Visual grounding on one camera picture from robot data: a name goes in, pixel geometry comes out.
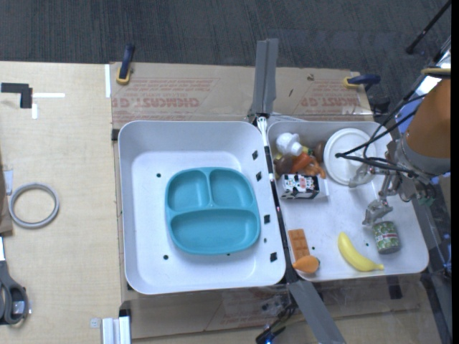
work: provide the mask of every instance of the white bottle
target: white bottle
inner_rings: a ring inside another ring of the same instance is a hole
[[[298,134],[280,134],[275,144],[278,147],[278,151],[284,156],[289,154],[292,156],[299,156],[303,151],[303,146],[300,144],[300,136]]]

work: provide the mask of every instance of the robotic claw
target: robotic claw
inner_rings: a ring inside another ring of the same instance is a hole
[[[420,204],[428,206],[433,202],[432,178],[450,171],[450,82],[450,79],[439,81],[412,113],[414,117],[402,137],[387,145],[385,156],[392,167],[362,163],[350,180],[349,187],[356,187],[377,174],[384,175],[378,198],[368,205],[362,224],[371,225],[392,211],[388,196],[399,194],[406,202],[416,197]]]

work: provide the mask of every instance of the black pole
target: black pole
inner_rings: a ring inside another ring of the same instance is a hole
[[[415,46],[419,43],[419,41],[426,35],[426,33],[429,31],[430,28],[435,24],[435,22],[443,15],[443,13],[446,11],[447,8],[449,8],[451,5],[451,0],[448,0],[448,2],[443,6],[443,8],[437,13],[437,15],[434,16],[434,18],[430,21],[430,23],[422,30],[422,32],[419,34],[419,36],[416,37],[416,39],[411,43],[410,46],[408,46],[405,51],[408,54],[412,54]]]

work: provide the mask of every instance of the yellow banana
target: yellow banana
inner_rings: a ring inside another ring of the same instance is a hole
[[[341,232],[338,235],[338,248],[344,259],[361,272],[370,272],[372,270],[384,269],[383,264],[377,264],[376,262],[373,262],[360,254],[352,244],[347,234],[344,232]]]

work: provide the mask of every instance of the blue divided plate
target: blue divided plate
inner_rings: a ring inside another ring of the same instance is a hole
[[[231,168],[192,168],[166,187],[166,220],[172,240],[190,254],[230,254],[260,235],[257,199],[249,181]]]

